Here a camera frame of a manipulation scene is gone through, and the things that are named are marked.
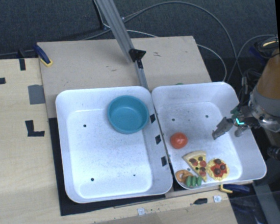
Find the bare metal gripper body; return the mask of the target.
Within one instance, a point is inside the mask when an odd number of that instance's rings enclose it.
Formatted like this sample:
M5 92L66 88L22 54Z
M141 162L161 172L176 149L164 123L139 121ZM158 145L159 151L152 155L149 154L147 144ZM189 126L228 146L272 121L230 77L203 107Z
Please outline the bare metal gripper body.
M280 132L280 117L269 114L259 105L242 106L239 112L240 126L262 127L272 132Z

